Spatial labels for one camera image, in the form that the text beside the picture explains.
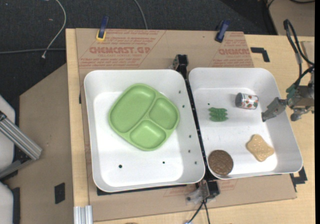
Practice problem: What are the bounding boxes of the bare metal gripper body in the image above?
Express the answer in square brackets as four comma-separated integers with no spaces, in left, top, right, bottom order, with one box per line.
[287,85,316,109]

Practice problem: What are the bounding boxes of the small can strawberry print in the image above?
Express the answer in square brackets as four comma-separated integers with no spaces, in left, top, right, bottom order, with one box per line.
[234,92,259,110]

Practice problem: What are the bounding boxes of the beige bread slice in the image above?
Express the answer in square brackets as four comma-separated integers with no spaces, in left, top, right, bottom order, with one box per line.
[245,134,275,163]

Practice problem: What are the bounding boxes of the green pea pods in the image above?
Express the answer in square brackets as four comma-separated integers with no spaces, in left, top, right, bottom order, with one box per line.
[207,107,229,122]

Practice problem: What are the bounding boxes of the white plastic tray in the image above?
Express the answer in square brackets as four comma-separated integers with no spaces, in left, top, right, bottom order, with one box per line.
[83,69,206,193]
[187,67,304,180]

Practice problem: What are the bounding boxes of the brown round biscuit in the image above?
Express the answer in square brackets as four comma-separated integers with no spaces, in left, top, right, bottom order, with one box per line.
[207,149,235,176]

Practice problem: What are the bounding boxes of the thin black rod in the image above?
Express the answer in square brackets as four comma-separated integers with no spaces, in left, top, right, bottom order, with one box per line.
[183,70,209,181]

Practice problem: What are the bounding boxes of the brown cardboard board red print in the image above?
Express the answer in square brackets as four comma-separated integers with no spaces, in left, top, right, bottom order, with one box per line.
[74,28,298,221]

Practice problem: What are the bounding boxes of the green divided plate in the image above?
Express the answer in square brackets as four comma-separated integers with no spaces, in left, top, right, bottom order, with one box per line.
[108,83,181,152]

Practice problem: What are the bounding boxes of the black block with wires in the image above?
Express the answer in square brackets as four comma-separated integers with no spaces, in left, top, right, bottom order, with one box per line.
[206,180,221,199]
[172,54,189,72]

